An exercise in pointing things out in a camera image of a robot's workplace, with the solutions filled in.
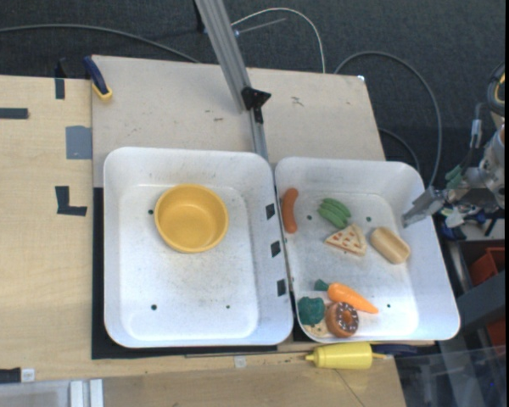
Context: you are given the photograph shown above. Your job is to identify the orange toy carrot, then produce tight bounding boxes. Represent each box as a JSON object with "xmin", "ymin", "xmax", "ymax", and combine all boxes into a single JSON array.
[{"xmin": 313, "ymin": 278, "xmax": 380, "ymax": 315}]

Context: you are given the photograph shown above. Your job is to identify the yellow squeeze bottle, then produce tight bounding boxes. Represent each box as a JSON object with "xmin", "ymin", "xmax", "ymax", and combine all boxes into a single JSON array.
[{"xmin": 304, "ymin": 341, "xmax": 388, "ymax": 371}]

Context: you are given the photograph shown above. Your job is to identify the toy pizza slice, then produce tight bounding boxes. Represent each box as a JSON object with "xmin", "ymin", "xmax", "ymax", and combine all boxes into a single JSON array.
[{"xmin": 323, "ymin": 222, "xmax": 369, "ymax": 258}]

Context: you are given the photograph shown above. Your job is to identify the beige toy biscuit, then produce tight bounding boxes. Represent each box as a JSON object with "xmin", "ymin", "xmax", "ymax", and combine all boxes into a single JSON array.
[{"xmin": 302, "ymin": 320, "xmax": 333, "ymax": 339}]

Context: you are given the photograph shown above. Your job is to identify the orange toy sausage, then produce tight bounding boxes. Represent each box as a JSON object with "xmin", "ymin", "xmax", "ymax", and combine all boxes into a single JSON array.
[{"xmin": 280, "ymin": 187, "xmax": 300, "ymax": 235}]

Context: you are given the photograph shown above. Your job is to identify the green toy pea pods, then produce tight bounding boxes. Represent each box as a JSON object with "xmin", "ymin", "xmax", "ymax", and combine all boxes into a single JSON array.
[{"xmin": 316, "ymin": 198, "xmax": 353, "ymax": 230}]

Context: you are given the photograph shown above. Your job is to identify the white plastic tray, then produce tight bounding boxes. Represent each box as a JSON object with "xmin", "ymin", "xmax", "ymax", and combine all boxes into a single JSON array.
[
  {"xmin": 103, "ymin": 146, "xmax": 295, "ymax": 349},
  {"xmin": 273, "ymin": 155, "xmax": 462, "ymax": 344}
]

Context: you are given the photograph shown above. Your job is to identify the brown toy doughnut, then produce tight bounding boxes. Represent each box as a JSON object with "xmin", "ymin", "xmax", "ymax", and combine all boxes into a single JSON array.
[{"xmin": 324, "ymin": 301, "xmax": 361, "ymax": 339}]

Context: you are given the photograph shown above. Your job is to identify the yellow bowl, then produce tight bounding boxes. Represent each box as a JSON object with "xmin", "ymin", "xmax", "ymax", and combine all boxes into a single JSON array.
[{"xmin": 154, "ymin": 183, "xmax": 231, "ymax": 255}]

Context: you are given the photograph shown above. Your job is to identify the tan toy bread bun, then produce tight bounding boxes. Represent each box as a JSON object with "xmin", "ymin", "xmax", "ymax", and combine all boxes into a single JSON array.
[{"xmin": 368, "ymin": 226, "xmax": 412, "ymax": 265}]

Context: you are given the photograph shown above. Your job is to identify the green toy broccoli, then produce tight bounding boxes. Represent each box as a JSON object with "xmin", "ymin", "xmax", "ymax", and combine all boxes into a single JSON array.
[{"xmin": 297, "ymin": 296, "xmax": 327, "ymax": 327}]

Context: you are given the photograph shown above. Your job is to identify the pale wood board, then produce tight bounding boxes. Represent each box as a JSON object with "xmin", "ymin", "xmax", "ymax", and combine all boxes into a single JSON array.
[{"xmin": 91, "ymin": 54, "xmax": 436, "ymax": 354}]

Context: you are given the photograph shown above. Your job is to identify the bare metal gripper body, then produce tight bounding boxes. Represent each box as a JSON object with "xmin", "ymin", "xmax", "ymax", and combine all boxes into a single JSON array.
[{"xmin": 443, "ymin": 136, "xmax": 506, "ymax": 210}]

